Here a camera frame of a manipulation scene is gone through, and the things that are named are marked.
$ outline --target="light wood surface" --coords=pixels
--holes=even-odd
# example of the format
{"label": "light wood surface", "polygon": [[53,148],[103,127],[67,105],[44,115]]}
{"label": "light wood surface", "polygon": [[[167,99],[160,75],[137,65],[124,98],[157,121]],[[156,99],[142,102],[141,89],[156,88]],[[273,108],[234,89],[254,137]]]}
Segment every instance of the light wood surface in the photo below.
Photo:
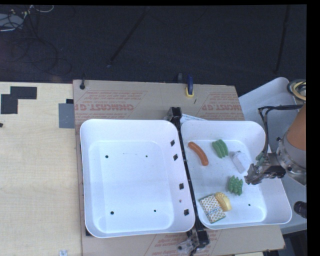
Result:
{"label": "light wood surface", "polygon": [[82,255],[76,140],[59,128],[59,103],[72,84],[0,82],[37,87],[37,99],[19,99],[18,114],[0,114],[0,255]]}

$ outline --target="sausage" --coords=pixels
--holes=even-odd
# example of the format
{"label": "sausage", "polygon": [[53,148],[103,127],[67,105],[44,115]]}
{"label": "sausage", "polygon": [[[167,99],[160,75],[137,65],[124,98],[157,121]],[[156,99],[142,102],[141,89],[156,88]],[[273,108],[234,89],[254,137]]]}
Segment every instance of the sausage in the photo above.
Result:
{"label": "sausage", "polygon": [[209,164],[207,155],[205,154],[205,152],[202,150],[201,147],[199,147],[196,143],[192,141],[188,143],[188,146],[199,156],[203,166],[207,166]]}

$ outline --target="transparent plastic object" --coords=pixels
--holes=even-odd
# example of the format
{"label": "transparent plastic object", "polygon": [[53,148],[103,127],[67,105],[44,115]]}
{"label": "transparent plastic object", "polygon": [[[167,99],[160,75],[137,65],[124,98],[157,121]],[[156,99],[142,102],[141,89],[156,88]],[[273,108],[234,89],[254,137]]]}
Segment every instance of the transparent plastic object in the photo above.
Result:
{"label": "transparent plastic object", "polygon": [[240,150],[236,151],[236,152],[230,152],[229,153],[235,167],[237,168],[237,170],[239,171],[239,173],[243,173],[246,172],[250,165],[252,164],[252,162],[249,160],[249,158],[247,157],[247,155],[243,152],[241,152]]}

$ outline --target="white plastic piece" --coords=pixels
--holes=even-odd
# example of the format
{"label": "white plastic piece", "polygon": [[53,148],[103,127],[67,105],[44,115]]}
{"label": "white plastic piece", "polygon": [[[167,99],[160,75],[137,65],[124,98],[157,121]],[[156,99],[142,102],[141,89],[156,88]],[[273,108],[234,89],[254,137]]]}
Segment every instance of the white plastic piece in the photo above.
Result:
{"label": "white plastic piece", "polygon": [[229,156],[231,157],[235,167],[239,171],[239,173],[243,173],[249,170],[252,162],[248,159],[247,155],[241,151],[230,152]]}
{"label": "white plastic piece", "polygon": [[[223,140],[230,152],[241,151],[253,163],[265,144],[264,129],[253,121],[189,120],[182,124],[181,134],[190,172],[194,196],[201,222],[209,229],[219,230],[257,225],[285,224],[292,218],[292,210],[281,179],[264,179],[257,185],[243,182],[242,194],[227,190],[227,182],[235,175],[243,181],[247,172],[239,173],[230,157],[219,158],[212,142]],[[188,148],[193,141],[206,153],[209,164],[202,166],[198,156]],[[232,210],[226,217],[210,223],[199,199],[216,192],[228,196]]]}
{"label": "white plastic piece", "polygon": [[98,238],[186,232],[195,212],[177,128],[90,119],[80,128],[84,214]]}

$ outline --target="empty white tray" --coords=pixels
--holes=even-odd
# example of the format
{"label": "empty white tray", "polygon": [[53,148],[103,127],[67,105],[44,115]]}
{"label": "empty white tray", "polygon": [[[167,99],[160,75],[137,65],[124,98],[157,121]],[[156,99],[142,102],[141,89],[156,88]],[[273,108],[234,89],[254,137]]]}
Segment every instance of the empty white tray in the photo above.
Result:
{"label": "empty white tray", "polygon": [[95,237],[185,232],[195,213],[178,130],[165,120],[90,119],[80,128],[84,214]]}
{"label": "empty white tray", "polygon": [[[244,179],[247,172],[240,173],[229,156],[219,158],[212,147],[212,142],[222,139],[229,152],[241,151],[255,164],[266,137],[259,124],[253,121],[189,120],[182,124],[181,134],[199,218],[206,227],[227,229],[290,221],[292,210],[279,178],[265,178],[262,183],[249,185]],[[191,141],[205,152],[209,161],[207,166],[203,166],[198,155],[188,147]],[[228,180],[233,175],[243,180],[241,195],[228,191]],[[216,192],[229,197],[232,210],[225,212],[225,218],[210,223],[199,199]]]}

